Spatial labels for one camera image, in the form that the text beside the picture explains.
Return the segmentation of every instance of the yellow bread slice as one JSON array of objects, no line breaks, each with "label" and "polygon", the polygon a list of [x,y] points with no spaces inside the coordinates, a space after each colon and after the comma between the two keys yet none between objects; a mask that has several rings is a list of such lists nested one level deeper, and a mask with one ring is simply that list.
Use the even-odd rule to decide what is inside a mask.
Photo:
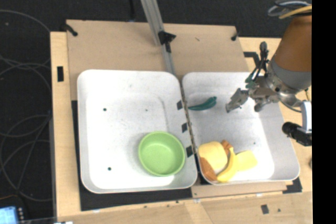
[{"label": "yellow bread slice", "polygon": [[236,154],[237,169],[238,171],[244,171],[255,167],[258,164],[256,156],[252,151],[242,151]]},{"label": "yellow bread slice", "polygon": [[213,170],[224,169],[227,164],[227,155],[220,142],[212,141],[200,145],[198,154],[209,162]]}]

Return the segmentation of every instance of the white tray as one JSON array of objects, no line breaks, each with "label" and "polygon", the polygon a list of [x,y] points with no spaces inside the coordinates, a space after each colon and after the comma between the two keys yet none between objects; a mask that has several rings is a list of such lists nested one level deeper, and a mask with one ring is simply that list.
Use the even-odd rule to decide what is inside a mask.
[{"label": "white tray", "polygon": [[183,78],[187,106],[217,97],[217,104],[209,110],[188,110],[196,150],[203,143],[227,140],[236,153],[252,150],[258,161],[256,167],[238,172],[229,183],[214,185],[287,181],[300,173],[291,140],[281,130],[284,121],[279,104],[268,104],[261,112],[255,112],[255,102],[249,99],[241,109],[226,112],[225,104],[237,88],[245,88],[248,75],[245,72],[195,72]]},{"label": "white tray", "polygon": [[176,175],[150,175],[138,144],[166,131],[191,146],[178,80],[167,72],[87,70],[80,74],[78,121],[81,179],[94,193],[188,188],[197,179],[193,155]]}]

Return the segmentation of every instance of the black bracket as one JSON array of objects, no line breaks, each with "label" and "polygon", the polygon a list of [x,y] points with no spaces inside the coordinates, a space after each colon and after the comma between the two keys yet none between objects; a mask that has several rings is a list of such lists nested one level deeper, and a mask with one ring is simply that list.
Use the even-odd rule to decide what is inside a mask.
[{"label": "black bracket", "polygon": [[161,45],[165,45],[166,46],[166,51],[171,53],[172,49],[170,47],[170,42],[173,41],[173,39],[176,36],[173,35],[173,34],[167,33],[165,31],[160,31],[158,33],[158,36],[159,36],[159,40],[160,40]]}]

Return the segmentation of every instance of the green plate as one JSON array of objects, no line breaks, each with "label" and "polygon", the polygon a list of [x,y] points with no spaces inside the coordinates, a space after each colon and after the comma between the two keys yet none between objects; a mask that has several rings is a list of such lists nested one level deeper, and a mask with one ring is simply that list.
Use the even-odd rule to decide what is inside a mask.
[{"label": "green plate", "polygon": [[156,176],[170,176],[182,169],[185,150],[174,135],[157,131],[147,134],[141,140],[139,159],[149,173]]}]

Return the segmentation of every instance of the toy banana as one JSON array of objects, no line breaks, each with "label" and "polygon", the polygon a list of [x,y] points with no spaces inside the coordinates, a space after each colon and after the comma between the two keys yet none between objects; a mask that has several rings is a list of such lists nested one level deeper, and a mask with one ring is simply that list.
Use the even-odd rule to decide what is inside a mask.
[{"label": "toy banana", "polygon": [[194,105],[194,106],[189,106],[188,109],[190,110],[206,110],[214,107],[216,105],[216,99],[217,97],[210,97],[207,99],[204,103]]},{"label": "toy banana", "polygon": [[227,167],[217,175],[217,180],[221,183],[228,182],[238,171],[237,156],[233,151],[233,147],[229,148],[230,157]]}]

